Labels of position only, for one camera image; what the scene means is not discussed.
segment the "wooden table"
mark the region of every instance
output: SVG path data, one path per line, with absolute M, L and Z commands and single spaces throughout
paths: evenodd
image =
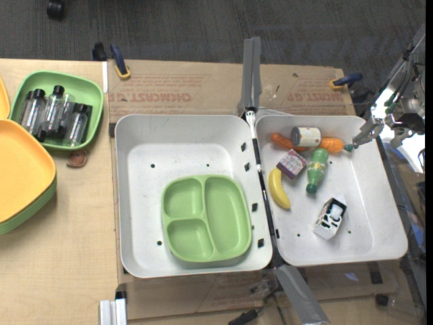
M 2 59 L 0 77 L 12 102 L 20 83 L 33 71 L 67 72 L 102 88 L 103 67 L 100 62 Z M 96 325 L 99 301 L 114 298 L 119 281 L 108 106 L 106 95 L 101 125 L 87 148 L 85 167 L 67 167 L 68 153 L 50 152 L 58 172 L 56 195 L 26 223 L 0 236 L 1 324 Z M 398 262 L 388 266 L 387 270 L 395 270 L 398 286 L 408 293 Z M 154 300 L 155 306 L 164 307 L 158 297 Z M 371 295 L 323 300 L 321 306 L 332 324 L 417 323 L 389 318 L 376 309 Z M 282 312 L 288 324 L 300 323 L 290 305 L 283 304 Z M 232 310 L 131 323 L 217 325 L 228 323 L 240 313 Z M 277 308 L 266 307 L 255 324 L 282 324 Z

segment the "tin can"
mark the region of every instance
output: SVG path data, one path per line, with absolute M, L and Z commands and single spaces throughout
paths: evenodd
M 316 127 L 294 127 L 291 140 L 297 147 L 317 147 L 322 140 L 322 134 Z

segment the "banana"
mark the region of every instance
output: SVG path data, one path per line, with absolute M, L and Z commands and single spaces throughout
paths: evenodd
M 281 170 L 275 168 L 269 173 L 269 190 L 271 191 L 272 198 L 278 206 L 284 209 L 290 209 L 291 204 L 287 194 L 284 192 L 283 185 L 281 184 Z

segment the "stack of plates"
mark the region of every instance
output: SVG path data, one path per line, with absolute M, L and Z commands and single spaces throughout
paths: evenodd
M 52 157 L 23 127 L 6 119 L 8 114 L 0 81 L 0 234 L 34 215 L 57 186 Z

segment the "black wheel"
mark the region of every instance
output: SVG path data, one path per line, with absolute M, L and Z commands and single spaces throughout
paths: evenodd
M 47 14 L 52 18 L 62 18 L 64 13 L 64 4 L 61 1 L 49 0 Z

